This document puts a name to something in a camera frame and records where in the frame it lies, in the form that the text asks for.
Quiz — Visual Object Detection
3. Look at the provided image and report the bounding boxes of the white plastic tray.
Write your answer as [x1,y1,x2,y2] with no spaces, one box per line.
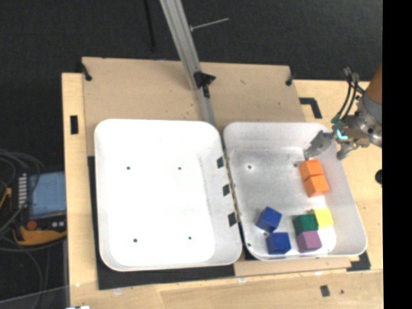
[93,118,243,272]
[222,121,368,261]

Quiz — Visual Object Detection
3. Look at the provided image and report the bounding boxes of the brown cardboard board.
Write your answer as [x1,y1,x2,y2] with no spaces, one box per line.
[81,56,353,278]

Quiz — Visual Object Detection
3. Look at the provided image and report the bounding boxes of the purple cube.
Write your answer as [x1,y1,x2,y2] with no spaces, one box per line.
[295,230,323,254]

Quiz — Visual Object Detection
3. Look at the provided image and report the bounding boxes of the blue cube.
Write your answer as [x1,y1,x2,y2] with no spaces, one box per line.
[256,206,283,234]
[265,232,292,256]

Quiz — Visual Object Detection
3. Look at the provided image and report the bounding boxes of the yellow cube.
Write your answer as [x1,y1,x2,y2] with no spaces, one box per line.
[313,207,335,230]

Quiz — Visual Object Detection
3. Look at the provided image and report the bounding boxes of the green cube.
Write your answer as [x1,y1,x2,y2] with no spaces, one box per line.
[292,214,320,236]

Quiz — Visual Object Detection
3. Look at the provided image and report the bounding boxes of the orange cube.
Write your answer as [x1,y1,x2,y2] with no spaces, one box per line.
[298,158,325,182]
[303,174,331,198]

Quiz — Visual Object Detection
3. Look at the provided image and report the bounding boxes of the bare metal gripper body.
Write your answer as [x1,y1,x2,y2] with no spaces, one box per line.
[333,113,384,148]

